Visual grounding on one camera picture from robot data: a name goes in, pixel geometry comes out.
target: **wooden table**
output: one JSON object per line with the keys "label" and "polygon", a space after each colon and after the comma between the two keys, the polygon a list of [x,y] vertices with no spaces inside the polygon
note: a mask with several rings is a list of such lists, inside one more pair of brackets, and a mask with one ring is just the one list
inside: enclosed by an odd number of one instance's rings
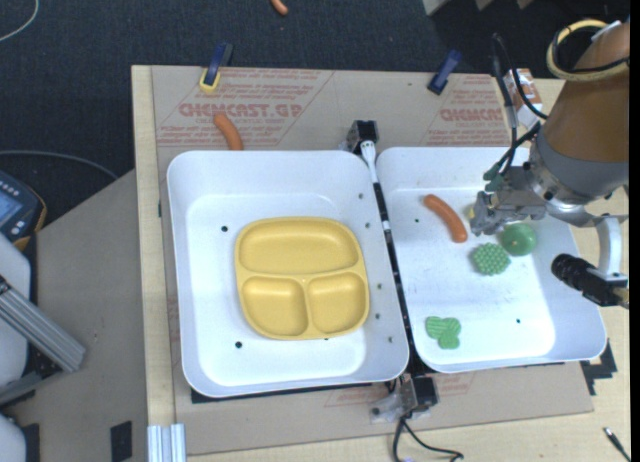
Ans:
{"label": "wooden table", "polygon": [[[537,80],[547,110],[561,89],[558,80]],[[164,280],[164,257],[161,220],[158,217],[160,198],[154,125],[151,67],[132,68],[133,112],[136,149],[138,216],[140,225],[140,257],[145,336],[145,367],[147,413],[150,425],[168,426],[176,422],[173,395],[167,303]],[[624,192],[616,192],[601,209],[628,212]],[[626,256],[622,271],[628,274],[628,228],[623,225]],[[598,260],[595,230],[574,230],[582,257]],[[595,412],[471,427],[431,430],[423,434],[425,442],[438,447],[461,451],[468,461],[514,460],[623,460],[603,433],[610,427],[630,452],[630,331],[629,312],[622,308],[602,310],[617,373],[612,379],[598,380],[593,397]],[[389,461],[391,437],[365,438],[265,448],[189,457],[202,461]],[[401,457],[415,460],[437,460],[408,435],[402,437]]]}

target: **yellow plate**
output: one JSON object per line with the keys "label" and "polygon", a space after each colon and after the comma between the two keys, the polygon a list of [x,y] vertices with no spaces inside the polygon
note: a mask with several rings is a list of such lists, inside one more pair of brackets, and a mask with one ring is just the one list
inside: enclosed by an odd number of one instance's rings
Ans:
{"label": "yellow plate", "polygon": [[358,240],[335,220],[282,217],[247,225],[235,245],[245,318],[275,339],[347,334],[369,314],[369,285]]}

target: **black pen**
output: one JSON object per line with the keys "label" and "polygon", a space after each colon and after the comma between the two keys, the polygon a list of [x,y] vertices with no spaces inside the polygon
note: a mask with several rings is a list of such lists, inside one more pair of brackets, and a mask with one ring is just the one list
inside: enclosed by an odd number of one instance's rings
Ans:
{"label": "black pen", "polygon": [[609,440],[611,441],[611,443],[616,447],[616,449],[622,453],[622,456],[624,458],[626,458],[628,460],[628,462],[631,462],[631,457],[629,455],[627,455],[627,452],[625,451],[624,447],[622,446],[622,443],[620,442],[620,440],[616,437],[616,434],[614,434],[611,431],[611,428],[609,427],[605,427],[604,428],[604,433],[607,434],[607,437],[609,438]]}

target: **orange sausage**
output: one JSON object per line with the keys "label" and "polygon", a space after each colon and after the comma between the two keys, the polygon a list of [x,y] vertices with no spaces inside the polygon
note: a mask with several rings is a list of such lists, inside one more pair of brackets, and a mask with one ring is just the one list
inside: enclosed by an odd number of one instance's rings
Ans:
{"label": "orange sausage", "polygon": [[282,3],[282,0],[270,0],[271,1],[271,5],[273,5],[273,8],[276,9],[276,11],[278,11],[278,14],[280,14],[281,16],[286,16],[289,13],[289,8]]}
{"label": "orange sausage", "polygon": [[445,221],[447,226],[449,226],[449,231],[451,232],[451,237],[454,242],[462,243],[467,241],[467,229],[464,227],[458,214],[451,209],[451,206],[433,194],[427,195],[422,200],[422,203]]}
{"label": "orange sausage", "polygon": [[240,138],[240,133],[238,133],[235,125],[225,114],[218,113],[214,115],[213,124],[215,124],[224,135],[229,149],[231,149],[232,151],[241,151],[244,149],[244,144],[242,143],[242,139]]}

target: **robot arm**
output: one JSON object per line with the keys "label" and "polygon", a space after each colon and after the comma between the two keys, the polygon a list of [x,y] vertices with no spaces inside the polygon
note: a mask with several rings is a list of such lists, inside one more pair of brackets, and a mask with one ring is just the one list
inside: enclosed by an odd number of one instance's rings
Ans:
{"label": "robot arm", "polygon": [[[558,47],[582,30],[597,33],[575,69],[562,69],[557,64]],[[525,135],[531,140],[528,161],[511,166],[505,155],[485,174],[490,183],[478,193],[471,220],[476,235],[493,234],[509,222],[539,220],[546,214],[574,226],[596,227],[601,246],[598,268],[561,255],[552,272],[603,306],[628,307],[627,279],[617,271],[622,250],[617,223],[627,215],[596,216],[585,207],[620,186],[628,187],[629,55],[629,21],[612,25],[581,21],[556,35],[547,63],[566,83],[544,124]]]}

